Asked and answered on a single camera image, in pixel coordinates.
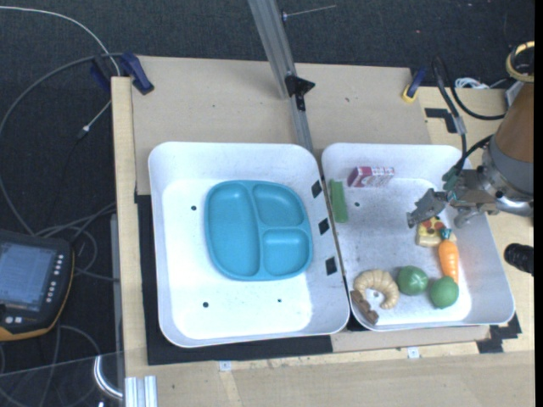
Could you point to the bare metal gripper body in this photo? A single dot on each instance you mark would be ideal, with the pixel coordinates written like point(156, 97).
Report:
point(475, 197)

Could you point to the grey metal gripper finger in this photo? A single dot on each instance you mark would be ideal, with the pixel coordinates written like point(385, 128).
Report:
point(466, 218)
point(426, 208)

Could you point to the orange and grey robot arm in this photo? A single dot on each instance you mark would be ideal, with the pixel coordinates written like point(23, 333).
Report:
point(514, 134)

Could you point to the orange carrot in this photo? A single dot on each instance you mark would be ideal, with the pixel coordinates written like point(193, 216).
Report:
point(449, 259)

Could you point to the white plastic tray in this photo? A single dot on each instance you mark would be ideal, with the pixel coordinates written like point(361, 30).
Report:
point(191, 248)
point(382, 235)

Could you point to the red and white carton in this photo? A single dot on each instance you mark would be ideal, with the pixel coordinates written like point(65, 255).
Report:
point(370, 177)

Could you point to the green round toy fruit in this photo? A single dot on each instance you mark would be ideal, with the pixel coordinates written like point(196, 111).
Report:
point(443, 293)
point(412, 280)

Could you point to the green toy bean stick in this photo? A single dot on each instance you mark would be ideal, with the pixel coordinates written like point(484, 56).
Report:
point(339, 202)

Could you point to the beige toy croissant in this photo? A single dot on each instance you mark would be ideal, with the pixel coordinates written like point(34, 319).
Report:
point(375, 281)

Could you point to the brown toy biscuit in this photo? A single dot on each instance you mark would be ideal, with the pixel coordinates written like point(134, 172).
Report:
point(365, 308)

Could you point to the blue divided plate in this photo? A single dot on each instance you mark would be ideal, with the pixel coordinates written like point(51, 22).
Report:
point(231, 231)

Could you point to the brown cardboard board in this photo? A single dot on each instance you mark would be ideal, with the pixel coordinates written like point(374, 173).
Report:
point(220, 100)

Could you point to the black cylinder on white bracket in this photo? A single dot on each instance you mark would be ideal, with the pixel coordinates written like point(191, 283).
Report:
point(519, 258)

